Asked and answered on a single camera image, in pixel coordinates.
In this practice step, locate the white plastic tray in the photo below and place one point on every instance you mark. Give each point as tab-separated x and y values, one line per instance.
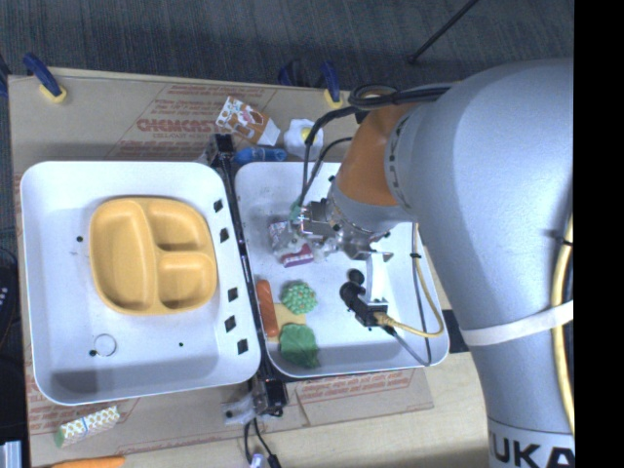
351	354
58	261

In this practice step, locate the black cylinder on white bracket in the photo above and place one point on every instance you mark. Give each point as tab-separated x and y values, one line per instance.
370	281

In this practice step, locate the green and white dotted packet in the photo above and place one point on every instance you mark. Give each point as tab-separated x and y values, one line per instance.
88	426

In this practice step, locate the orange and white carton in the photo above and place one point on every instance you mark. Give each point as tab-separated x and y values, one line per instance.
244	120

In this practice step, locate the blue bottle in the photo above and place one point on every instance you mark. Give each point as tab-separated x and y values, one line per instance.
261	155

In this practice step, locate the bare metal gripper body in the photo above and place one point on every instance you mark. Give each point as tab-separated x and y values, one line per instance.
322	224

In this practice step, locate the green lettuce leaf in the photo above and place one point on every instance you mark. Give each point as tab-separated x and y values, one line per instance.
298	346

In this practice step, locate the orange sausage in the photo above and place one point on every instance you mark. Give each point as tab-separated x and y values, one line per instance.
266	305

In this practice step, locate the brown cardboard board, red print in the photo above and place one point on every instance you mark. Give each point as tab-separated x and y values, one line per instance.
146	115

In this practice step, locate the green grapes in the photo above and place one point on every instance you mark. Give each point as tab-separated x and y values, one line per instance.
298	298

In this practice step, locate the red and white carton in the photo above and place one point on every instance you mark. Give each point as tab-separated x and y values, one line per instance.
283	237

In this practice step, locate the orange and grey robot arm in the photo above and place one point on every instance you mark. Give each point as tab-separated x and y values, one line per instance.
487	203

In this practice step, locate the yellow cheese slice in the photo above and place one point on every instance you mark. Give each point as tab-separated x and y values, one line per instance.
285	317

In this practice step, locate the orange divided plate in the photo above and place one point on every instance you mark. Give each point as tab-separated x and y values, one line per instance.
131	256

